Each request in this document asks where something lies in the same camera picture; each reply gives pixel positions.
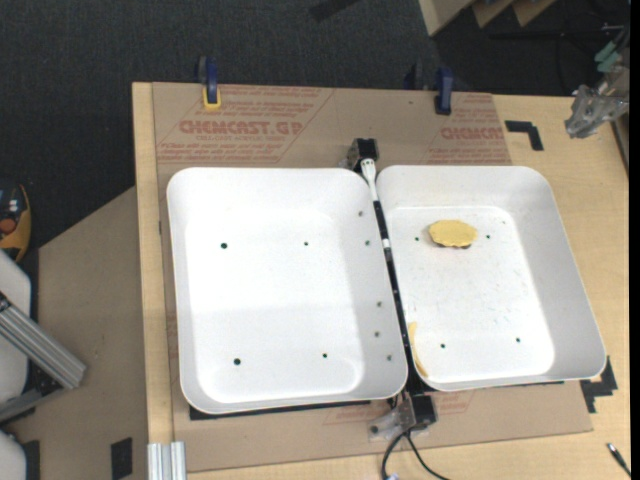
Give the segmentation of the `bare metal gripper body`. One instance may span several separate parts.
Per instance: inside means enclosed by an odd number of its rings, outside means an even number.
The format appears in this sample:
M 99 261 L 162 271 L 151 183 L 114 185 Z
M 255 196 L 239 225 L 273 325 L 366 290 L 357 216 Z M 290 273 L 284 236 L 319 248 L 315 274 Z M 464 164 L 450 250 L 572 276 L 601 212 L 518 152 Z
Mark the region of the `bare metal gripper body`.
M 629 106 L 629 69 L 625 66 L 613 67 L 599 82 L 598 92 L 602 100 L 602 118 L 623 115 Z

